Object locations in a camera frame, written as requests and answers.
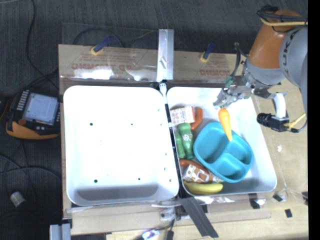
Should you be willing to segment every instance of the blue plastic bowl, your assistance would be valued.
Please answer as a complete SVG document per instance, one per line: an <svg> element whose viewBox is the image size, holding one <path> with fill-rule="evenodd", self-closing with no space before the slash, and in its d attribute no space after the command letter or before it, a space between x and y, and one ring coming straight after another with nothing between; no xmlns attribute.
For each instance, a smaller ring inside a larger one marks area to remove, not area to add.
<svg viewBox="0 0 320 240"><path fill-rule="evenodd" d="M220 122L209 122L201 130L193 152L203 166L228 183L241 181L254 158L249 144L234 131L232 141L228 140Z"/></svg>

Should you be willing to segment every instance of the screen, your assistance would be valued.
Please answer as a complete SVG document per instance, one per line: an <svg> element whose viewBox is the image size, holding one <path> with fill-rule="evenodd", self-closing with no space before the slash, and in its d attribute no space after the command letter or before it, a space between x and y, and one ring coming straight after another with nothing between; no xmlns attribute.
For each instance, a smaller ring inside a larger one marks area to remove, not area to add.
<svg viewBox="0 0 320 240"><path fill-rule="evenodd" d="M56 97L31 92L22 118L53 126L58 106L59 102Z"/></svg>

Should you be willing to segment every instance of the food package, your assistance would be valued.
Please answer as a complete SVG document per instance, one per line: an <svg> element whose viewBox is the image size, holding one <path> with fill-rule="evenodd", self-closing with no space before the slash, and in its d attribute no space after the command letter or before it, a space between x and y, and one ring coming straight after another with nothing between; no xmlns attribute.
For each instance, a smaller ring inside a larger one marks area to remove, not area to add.
<svg viewBox="0 0 320 240"><path fill-rule="evenodd" d="M214 177L193 164L190 164L184 171L182 179L187 182L211 183Z"/></svg>
<svg viewBox="0 0 320 240"><path fill-rule="evenodd" d="M193 123L195 112L193 106L184 106L170 110L171 122L174 126L182 123Z"/></svg>

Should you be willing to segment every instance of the banana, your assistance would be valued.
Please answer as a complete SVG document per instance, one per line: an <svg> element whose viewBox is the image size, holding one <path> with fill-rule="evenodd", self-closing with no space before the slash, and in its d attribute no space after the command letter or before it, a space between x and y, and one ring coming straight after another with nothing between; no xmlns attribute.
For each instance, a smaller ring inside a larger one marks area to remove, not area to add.
<svg viewBox="0 0 320 240"><path fill-rule="evenodd" d="M195 195L213 195L220 192L224 187L221 183L197 183L186 180L183 181L183 184Z"/></svg>

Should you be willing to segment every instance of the white sink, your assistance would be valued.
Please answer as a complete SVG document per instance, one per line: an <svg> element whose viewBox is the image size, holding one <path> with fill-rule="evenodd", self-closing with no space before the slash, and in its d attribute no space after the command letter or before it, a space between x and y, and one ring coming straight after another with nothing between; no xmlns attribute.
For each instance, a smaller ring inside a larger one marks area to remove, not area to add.
<svg viewBox="0 0 320 240"><path fill-rule="evenodd" d="M179 190L167 114L149 87L72 86L63 96L66 192L79 206L162 201Z"/></svg>
<svg viewBox="0 0 320 240"><path fill-rule="evenodd" d="M219 122L218 110L213 106L221 88L173 87L167 92L170 109L183 106L201 107L203 120L194 132L194 139L208 122ZM261 126L257 122L252 99L241 99L228 107L231 128L253 151L253 162L247 175L237 183L223 183L216 196L270 192L277 185L277 176L270 158Z"/></svg>

